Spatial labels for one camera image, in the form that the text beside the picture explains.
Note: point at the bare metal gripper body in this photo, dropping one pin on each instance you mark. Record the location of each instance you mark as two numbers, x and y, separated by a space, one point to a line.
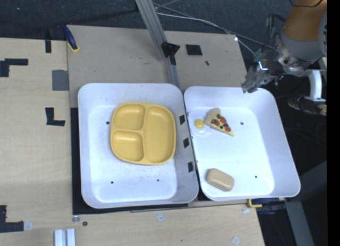
290 63

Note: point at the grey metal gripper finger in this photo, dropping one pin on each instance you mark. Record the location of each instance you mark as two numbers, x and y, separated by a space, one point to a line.
247 84
261 81

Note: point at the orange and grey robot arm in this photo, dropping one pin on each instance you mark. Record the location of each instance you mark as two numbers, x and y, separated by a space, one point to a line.
302 21

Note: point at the toy pizza slice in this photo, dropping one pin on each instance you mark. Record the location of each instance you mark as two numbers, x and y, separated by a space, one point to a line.
218 122

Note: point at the white fried egg toy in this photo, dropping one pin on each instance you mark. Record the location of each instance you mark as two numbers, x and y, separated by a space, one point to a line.
199 124

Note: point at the white plastic tray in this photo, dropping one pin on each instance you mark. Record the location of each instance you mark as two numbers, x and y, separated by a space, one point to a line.
132 183
247 160

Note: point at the beige toy bread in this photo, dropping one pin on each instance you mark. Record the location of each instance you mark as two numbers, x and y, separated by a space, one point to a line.
220 179

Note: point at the yellow divided plate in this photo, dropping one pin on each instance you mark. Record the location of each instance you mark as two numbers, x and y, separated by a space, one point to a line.
156 133

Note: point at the pale brown flat board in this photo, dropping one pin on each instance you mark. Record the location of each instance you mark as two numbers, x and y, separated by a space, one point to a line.
119 56

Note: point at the black cylinder on white bracket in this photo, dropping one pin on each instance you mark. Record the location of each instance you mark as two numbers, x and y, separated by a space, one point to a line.
316 85

